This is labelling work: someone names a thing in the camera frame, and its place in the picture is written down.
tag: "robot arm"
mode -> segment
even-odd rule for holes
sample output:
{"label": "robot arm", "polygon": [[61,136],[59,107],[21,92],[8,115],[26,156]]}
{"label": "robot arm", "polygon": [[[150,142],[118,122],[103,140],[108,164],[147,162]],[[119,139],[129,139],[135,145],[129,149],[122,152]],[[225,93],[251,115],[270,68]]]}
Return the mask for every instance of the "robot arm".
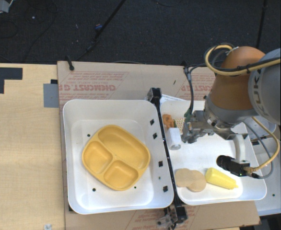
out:
{"label": "robot arm", "polygon": [[[210,56],[225,49],[227,56],[221,67],[212,66]],[[239,141],[247,134],[236,134],[231,128],[257,115],[281,125],[280,58],[280,48],[268,54],[248,46],[233,48],[220,45],[210,48],[205,54],[205,62],[215,72],[216,79],[204,110],[192,112],[188,109],[186,112],[182,141],[193,143],[198,137],[215,133],[223,139],[233,140],[236,149],[235,159],[223,155],[217,159],[220,167],[237,176],[259,169],[250,168],[244,158],[244,143]]]}

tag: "yellow cable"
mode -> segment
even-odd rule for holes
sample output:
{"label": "yellow cable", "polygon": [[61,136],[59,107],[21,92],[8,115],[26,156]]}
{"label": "yellow cable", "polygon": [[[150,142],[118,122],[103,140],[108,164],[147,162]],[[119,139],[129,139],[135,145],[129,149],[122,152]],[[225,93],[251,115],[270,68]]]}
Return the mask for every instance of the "yellow cable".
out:
{"label": "yellow cable", "polygon": [[235,76],[235,75],[240,75],[240,74],[244,74],[244,73],[248,73],[248,71],[255,71],[261,68],[265,68],[265,67],[270,67],[270,66],[274,66],[276,64],[279,64],[281,62],[281,59],[277,59],[277,60],[273,60],[267,63],[263,63],[261,65],[258,66],[254,66],[254,67],[249,67],[248,69],[243,69],[243,70],[238,70],[238,71],[232,71],[232,72],[228,72],[228,71],[221,71],[221,70],[217,70],[216,68],[214,68],[210,62],[209,62],[209,55],[211,54],[211,52],[213,50],[216,49],[220,49],[220,48],[227,48],[229,50],[232,49],[232,47],[230,45],[218,45],[216,47],[212,47],[207,54],[205,55],[205,63],[207,65],[208,68],[210,68],[213,72],[220,74],[220,75],[224,75],[224,76]]}
{"label": "yellow cable", "polygon": [[246,170],[248,173],[252,173],[259,169],[262,169],[264,166],[266,166],[267,164],[272,162],[277,157],[277,155],[280,151],[280,143],[279,143],[279,140],[277,139],[277,137],[273,133],[271,133],[271,131],[268,130],[263,124],[261,124],[255,117],[252,117],[252,119],[274,138],[274,140],[277,143],[277,148],[276,148],[276,151],[273,154],[273,156],[270,159],[268,159],[266,162],[264,162],[263,164],[259,165],[258,167],[245,167],[244,170]]}

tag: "white tray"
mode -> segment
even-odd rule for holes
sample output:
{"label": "white tray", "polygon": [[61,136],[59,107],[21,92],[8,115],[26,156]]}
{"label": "white tray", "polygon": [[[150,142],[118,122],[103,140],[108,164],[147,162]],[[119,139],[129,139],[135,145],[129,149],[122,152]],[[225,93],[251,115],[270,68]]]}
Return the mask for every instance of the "white tray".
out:
{"label": "white tray", "polygon": [[[75,212],[94,214],[164,208],[172,203],[174,191],[159,118],[152,103],[144,100],[71,100],[63,108],[63,119],[68,201]],[[151,154],[147,170],[133,187],[125,191],[107,187],[91,175],[82,163],[82,151],[90,137],[110,124],[133,134],[148,147]]]}
{"label": "white tray", "polygon": [[[161,105],[161,114],[169,114],[173,119],[183,118],[184,113],[189,108],[190,101],[165,101]],[[203,110],[204,101],[195,101],[194,110]],[[247,133],[244,124],[233,128],[235,133]],[[226,175],[236,180],[238,188],[228,190],[216,185],[207,184],[202,192],[193,193],[186,187],[177,187],[179,198],[188,205],[204,205],[221,202],[235,202],[246,200],[260,200],[265,197],[267,189],[264,180],[254,179],[249,176],[238,177],[223,170],[216,164],[216,159],[220,155],[235,158],[235,147],[233,141],[227,141],[220,136],[205,135],[197,139],[195,143],[180,143],[178,150],[169,150],[170,160],[174,173],[181,168],[198,170],[205,174],[209,167],[222,171]],[[245,139],[246,159],[252,167],[258,166],[255,153],[249,137]]]}

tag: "cardboard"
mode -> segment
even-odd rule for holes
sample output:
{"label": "cardboard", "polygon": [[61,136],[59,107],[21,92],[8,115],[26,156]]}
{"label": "cardboard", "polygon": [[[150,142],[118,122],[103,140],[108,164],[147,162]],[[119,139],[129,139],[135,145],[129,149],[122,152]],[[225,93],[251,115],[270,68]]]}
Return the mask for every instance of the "cardboard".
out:
{"label": "cardboard", "polygon": [[[163,209],[132,210],[114,213],[80,215],[69,211],[67,200],[67,167],[62,108],[72,99],[143,100],[150,88],[161,88],[162,94],[190,100],[190,89],[182,66],[135,65],[117,63],[58,62],[59,108],[61,119],[65,223],[67,230],[160,230],[157,219]],[[203,100],[215,75],[207,68],[192,73],[194,100]],[[211,230],[258,225],[260,219],[253,201],[186,206],[188,219],[177,224],[177,230]]]}

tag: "yellow plate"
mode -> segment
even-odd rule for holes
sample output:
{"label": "yellow plate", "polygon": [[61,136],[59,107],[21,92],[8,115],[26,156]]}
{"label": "yellow plate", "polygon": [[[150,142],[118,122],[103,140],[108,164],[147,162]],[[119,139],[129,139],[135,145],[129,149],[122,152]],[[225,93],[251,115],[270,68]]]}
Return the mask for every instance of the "yellow plate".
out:
{"label": "yellow plate", "polygon": [[98,130],[82,153],[85,168],[108,187],[123,191],[132,187],[150,162],[148,148],[116,125]]}

